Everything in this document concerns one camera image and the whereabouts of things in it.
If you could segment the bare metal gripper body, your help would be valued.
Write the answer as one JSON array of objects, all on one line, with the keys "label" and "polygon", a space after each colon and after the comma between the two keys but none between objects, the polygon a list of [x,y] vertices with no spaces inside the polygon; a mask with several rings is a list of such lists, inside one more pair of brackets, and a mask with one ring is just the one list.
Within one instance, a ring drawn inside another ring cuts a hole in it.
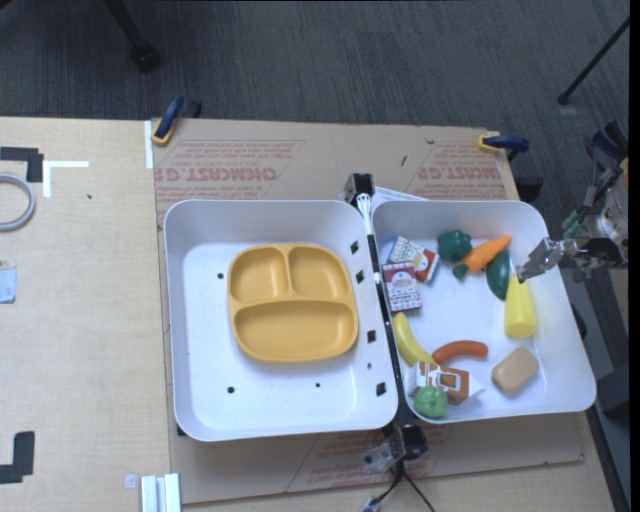
[{"label": "bare metal gripper body", "polygon": [[604,192],[601,208],[589,213],[585,207],[564,221],[566,254],[581,271],[628,264],[628,190],[623,184]]}]

